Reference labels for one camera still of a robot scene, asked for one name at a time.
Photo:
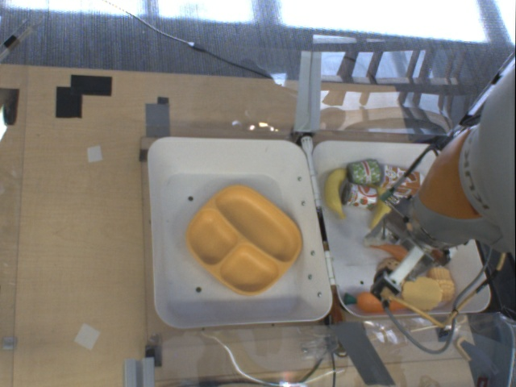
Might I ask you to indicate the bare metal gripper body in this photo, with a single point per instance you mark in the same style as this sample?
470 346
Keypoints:
407 232

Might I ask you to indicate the yellow corn cob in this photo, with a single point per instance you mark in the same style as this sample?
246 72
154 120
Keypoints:
445 282

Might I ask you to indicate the orange carrot with green top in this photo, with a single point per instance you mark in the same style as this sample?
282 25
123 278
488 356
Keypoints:
369 302

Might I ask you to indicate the yellow banana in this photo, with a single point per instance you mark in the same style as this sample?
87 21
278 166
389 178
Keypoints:
379 214
334 192

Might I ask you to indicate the pale wood board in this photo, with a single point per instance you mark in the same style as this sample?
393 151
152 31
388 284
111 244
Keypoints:
80 216

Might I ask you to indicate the yellow round biscuit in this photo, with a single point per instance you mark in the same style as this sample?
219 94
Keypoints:
422 293

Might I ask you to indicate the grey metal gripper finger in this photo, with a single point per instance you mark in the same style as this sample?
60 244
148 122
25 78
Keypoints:
375 239

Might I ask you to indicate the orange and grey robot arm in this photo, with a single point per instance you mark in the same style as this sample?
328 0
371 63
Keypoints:
455 192

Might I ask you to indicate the white plastic tray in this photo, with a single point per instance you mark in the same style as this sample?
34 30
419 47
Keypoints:
354 240
177 256

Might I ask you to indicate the orange and white carton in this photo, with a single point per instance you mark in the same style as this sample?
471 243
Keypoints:
405 180

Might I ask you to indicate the orange divided plate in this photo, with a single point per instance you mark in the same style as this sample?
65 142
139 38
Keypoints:
244 238

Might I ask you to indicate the white and orange can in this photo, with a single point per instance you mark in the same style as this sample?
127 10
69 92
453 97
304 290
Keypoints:
360 196

